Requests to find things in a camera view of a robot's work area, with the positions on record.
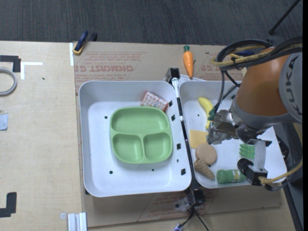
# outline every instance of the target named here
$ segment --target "toy carrot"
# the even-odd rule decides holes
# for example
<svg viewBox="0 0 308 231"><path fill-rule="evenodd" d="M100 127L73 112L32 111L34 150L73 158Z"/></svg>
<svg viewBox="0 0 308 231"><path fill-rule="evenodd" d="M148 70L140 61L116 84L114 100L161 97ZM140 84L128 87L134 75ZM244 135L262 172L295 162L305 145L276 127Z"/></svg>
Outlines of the toy carrot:
<svg viewBox="0 0 308 231"><path fill-rule="evenodd" d="M185 65L186 71L188 73L188 76L191 79L193 77L193 55L189 51L188 45L184 46L184 50L185 50L185 52L183 54L184 65Z"/></svg>

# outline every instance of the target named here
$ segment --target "white cable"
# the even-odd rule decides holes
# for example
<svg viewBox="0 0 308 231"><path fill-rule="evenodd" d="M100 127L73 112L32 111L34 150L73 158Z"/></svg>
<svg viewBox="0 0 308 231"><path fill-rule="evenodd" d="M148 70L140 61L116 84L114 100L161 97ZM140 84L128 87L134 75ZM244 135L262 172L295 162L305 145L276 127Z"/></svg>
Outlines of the white cable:
<svg viewBox="0 0 308 231"><path fill-rule="evenodd" d="M14 80L14 83L13 83L13 85L10 89L8 89L6 91L0 91L0 96L7 96L15 90L15 88L17 86L17 78L12 71L5 69L5 68L0 68L0 73L6 73L6 74L10 75Z"/></svg>

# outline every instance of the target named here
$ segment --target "toy bottle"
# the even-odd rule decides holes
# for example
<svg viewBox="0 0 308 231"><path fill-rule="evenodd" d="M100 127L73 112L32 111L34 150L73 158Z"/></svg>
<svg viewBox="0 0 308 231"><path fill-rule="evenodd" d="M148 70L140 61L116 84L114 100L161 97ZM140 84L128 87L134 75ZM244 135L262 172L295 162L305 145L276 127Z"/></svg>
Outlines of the toy bottle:
<svg viewBox="0 0 308 231"><path fill-rule="evenodd" d="M246 176L238 169L223 170L220 169L216 173L216 179L218 183L236 183L242 182L246 179Z"/></svg>

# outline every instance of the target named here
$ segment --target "yellow banana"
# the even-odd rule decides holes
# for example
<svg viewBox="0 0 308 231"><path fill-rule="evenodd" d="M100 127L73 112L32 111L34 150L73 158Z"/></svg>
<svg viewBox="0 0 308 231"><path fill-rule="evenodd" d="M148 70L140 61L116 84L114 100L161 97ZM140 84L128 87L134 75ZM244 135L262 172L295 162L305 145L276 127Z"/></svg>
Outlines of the yellow banana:
<svg viewBox="0 0 308 231"><path fill-rule="evenodd" d="M211 103L211 101L209 99L200 97L198 98L199 103L201 104L201 106L205 109L206 112L206 117L208 117L208 113L211 111L211 109L213 109L213 104ZM205 128L208 129L209 125L210 125L209 120L207 120Z"/></svg>

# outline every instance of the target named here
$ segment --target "green plate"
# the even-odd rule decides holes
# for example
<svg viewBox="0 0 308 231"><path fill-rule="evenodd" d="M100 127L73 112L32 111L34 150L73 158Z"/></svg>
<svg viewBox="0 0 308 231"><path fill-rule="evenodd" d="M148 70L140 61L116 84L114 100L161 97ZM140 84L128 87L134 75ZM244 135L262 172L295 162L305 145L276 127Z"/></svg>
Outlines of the green plate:
<svg viewBox="0 0 308 231"><path fill-rule="evenodd" d="M125 163L158 163L172 153L169 119L165 112L155 107L116 110L111 116L110 136L114 154Z"/></svg>

